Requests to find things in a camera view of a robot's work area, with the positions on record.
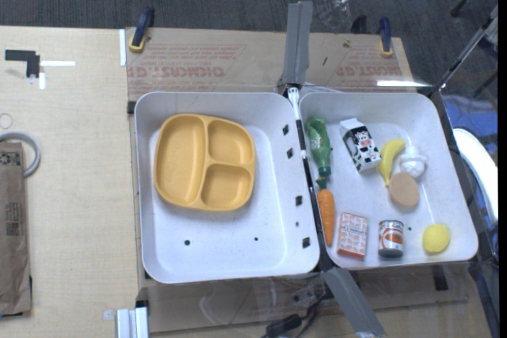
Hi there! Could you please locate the yellow divided plate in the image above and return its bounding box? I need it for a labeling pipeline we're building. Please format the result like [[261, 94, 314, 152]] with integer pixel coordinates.
[[153, 113, 257, 212]]

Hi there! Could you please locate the orange and white packet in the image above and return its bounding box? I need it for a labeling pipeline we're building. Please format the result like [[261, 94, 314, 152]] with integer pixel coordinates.
[[336, 211, 369, 260]]

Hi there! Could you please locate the yellow lemon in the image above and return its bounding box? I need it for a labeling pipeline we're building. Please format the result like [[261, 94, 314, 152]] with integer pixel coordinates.
[[421, 223, 452, 254]]

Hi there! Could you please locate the white plastic bottle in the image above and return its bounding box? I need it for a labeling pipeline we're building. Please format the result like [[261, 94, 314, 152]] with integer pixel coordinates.
[[398, 145, 428, 180]]

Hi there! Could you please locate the brown cardboard board red print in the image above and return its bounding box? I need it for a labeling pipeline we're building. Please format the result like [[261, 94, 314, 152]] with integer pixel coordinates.
[[124, 26, 469, 334]]

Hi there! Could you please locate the white cow print carton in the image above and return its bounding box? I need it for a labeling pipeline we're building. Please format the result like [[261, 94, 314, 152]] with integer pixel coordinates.
[[339, 117, 383, 173]]

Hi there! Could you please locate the small soup can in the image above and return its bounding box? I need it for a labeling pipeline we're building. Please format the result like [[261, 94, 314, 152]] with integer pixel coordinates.
[[377, 219, 405, 259]]

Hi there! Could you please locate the yellow banana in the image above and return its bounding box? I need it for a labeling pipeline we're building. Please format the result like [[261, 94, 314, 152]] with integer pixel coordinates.
[[376, 138, 406, 188]]

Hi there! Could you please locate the tan round biscuit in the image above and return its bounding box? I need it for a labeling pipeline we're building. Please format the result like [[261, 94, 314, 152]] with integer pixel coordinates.
[[388, 171, 421, 208]]

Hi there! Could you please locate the green plastic bottle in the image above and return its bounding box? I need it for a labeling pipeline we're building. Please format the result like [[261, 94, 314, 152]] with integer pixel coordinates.
[[306, 117, 333, 177]]

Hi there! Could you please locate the white plastic tray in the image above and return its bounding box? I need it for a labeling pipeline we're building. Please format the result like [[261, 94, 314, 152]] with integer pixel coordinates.
[[133, 91, 321, 285], [299, 91, 479, 271]]

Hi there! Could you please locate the brown paper bag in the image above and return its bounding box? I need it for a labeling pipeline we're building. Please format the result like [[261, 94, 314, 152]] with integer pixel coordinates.
[[0, 142, 32, 316]]

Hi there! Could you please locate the orange carrot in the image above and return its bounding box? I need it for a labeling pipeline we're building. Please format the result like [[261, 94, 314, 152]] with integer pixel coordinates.
[[315, 177, 336, 247]]

